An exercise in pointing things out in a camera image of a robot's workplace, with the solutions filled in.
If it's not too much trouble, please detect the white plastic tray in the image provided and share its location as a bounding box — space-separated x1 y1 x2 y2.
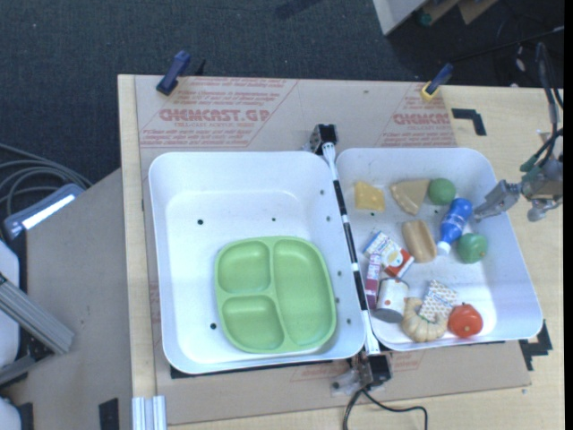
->
148 150 368 374
334 146 545 353

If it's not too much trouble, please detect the thin black and white rod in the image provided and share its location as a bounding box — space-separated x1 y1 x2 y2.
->
322 142 381 355

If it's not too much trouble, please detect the pink carton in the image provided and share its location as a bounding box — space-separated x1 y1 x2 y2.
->
363 254 383 310

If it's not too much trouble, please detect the yellow cheese wedge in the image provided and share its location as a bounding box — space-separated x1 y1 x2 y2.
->
354 181 387 213

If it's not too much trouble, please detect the red tomato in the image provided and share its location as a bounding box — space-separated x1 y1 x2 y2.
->
447 302 484 339

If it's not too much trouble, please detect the white patterned packet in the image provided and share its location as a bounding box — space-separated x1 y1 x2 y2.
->
419 279 459 323

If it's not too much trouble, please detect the tan bread bun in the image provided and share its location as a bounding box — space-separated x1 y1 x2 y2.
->
400 219 438 264

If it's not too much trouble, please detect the tan croissant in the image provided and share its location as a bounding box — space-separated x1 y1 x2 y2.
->
400 296 449 344

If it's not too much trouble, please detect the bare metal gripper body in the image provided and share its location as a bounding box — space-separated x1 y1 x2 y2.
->
520 158 564 200

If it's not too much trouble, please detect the blue bottle white cap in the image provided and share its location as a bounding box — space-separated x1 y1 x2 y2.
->
435 197 475 257

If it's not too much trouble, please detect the white and blue carton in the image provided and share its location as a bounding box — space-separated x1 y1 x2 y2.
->
362 230 391 259

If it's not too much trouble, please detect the green ball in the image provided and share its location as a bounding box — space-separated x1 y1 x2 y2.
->
427 176 458 206

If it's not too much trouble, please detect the green apple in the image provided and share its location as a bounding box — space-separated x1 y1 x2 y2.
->
455 232 489 265

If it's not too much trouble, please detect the brown cardboard board red print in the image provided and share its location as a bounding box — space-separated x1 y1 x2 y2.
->
133 74 533 426

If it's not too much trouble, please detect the white and orange carton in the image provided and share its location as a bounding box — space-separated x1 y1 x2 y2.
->
379 238 415 280

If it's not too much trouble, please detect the white can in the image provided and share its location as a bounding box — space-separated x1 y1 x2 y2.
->
372 276 410 323

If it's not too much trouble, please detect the green divided plate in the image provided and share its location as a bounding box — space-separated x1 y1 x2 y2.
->
213 235 338 355

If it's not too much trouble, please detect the tan pizza slice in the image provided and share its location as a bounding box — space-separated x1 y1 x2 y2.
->
389 177 432 217

